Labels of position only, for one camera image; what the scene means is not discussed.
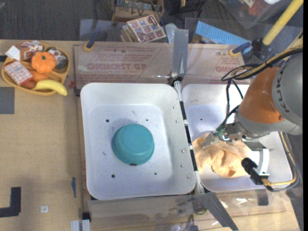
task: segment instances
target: blue object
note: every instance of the blue object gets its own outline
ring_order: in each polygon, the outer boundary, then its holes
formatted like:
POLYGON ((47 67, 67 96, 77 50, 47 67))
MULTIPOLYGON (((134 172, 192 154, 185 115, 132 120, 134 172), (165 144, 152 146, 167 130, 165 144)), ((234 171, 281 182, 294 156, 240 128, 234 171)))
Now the blue object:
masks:
POLYGON ((129 165, 140 165, 152 157, 154 139, 145 126, 130 124, 123 126, 114 134, 112 149, 122 162, 129 165))
POLYGON ((73 188, 74 198, 76 198, 76 178, 75 177, 72 178, 71 186, 73 188))
MULTIPOLYGON (((210 26, 204 22, 198 21, 195 34, 206 37, 211 41, 217 42, 219 44, 234 44, 234 45, 244 45, 245 43, 250 43, 251 41, 229 33, 227 31, 221 30, 214 26, 210 26)), ((251 46, 246 48, 242 53, 245 54, 251 50, 251 46)))

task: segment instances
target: metal bracket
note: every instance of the metal bracket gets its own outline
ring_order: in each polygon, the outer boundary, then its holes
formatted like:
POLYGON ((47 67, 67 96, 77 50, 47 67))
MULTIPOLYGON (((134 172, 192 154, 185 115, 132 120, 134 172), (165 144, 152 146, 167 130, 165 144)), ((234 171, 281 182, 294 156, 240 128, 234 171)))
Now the metal bracket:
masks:
POLYGON ((188 30, 176 29, 174 31, 173 64, 169 75, 169 84, 177 80, 182 81, 187 72, 188 59, 188 30))
POLYGON ((206 194, 196 195, 195 198, 203 203, 203 205, 217 219, 222 227, 229 227, 233 231, 239 230, 215 193, 209 192, 206 194))

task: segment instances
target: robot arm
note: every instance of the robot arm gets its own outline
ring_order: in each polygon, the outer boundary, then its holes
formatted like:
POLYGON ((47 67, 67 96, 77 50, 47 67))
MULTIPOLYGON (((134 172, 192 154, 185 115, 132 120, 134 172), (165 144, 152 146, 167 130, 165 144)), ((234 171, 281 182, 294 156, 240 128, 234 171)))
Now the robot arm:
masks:
POLYGON ((258 138, 273 131, 303 132, 303 55, 267 68, 249 86, 235 118, 241 134, 258 138))
POLYGON ((234 122, 209 134, 202 146, 219 140, 241 140, 252 150, 260 151, 256 165, 245 158, 242 166, 255 184, 264 184, 269 163, 269 151, 258 138, 271 132, 299 135, 303 132, 303 54, 291 58, 285 67, 267 67, 256 75, 241 104, 234 122))

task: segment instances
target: teal bowl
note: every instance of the teal bowl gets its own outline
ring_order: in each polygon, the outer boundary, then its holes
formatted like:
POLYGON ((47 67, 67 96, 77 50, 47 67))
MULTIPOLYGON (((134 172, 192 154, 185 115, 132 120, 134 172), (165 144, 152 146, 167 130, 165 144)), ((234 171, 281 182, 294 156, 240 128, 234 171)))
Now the teal bowl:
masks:
POLYGON ((112 138, 112 149, 122 162, 140 165, 150 160, 154 152, 152 133, 145 126, 130 124, 121 127, 112 138))

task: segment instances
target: snack package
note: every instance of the snack package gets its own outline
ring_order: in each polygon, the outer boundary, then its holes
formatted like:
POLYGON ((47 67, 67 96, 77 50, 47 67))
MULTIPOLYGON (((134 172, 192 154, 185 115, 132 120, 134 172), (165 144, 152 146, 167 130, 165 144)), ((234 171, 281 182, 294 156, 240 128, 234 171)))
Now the snack package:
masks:
POLYGON ((38 51, 43 51, 43 45, 37 40, 27 40, 13 45, 5 54, 12 59, 26 61, 38 51))
POLYGON ((30 71, 27 70, 20 61, 15 61, 6 65, 4 67, 4 72, 7 73, 18 86, 22 86, 33 78, 30 71))

